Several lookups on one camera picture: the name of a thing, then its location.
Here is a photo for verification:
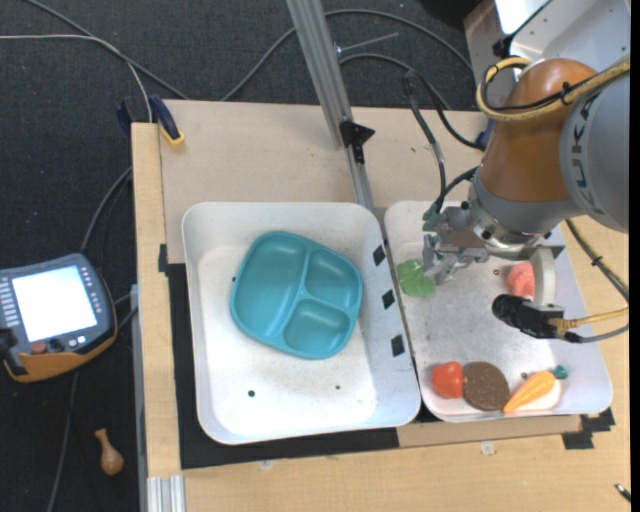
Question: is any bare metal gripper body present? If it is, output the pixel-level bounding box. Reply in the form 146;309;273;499
432;204;552;265

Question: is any green toy lettuce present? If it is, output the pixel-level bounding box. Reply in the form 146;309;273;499
396;258;437;299

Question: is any white plastic tray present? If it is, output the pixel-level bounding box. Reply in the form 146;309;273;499
180;201;422;446
383;199;615;424

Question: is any pink toy food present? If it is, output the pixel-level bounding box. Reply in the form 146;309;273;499
506;262;537;297

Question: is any orange carrot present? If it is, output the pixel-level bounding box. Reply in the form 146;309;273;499
502;364;570;415

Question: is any blue divided plate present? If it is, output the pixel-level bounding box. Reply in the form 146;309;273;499
229;230;365;362

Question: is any brown cardboard board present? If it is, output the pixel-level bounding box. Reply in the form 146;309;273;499
158;98;586;450

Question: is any brown toy drumstick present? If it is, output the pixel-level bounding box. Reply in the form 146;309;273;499
93;427;126;477

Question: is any black cylinder on white bracket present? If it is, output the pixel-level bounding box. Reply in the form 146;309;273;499
491;247;567;341

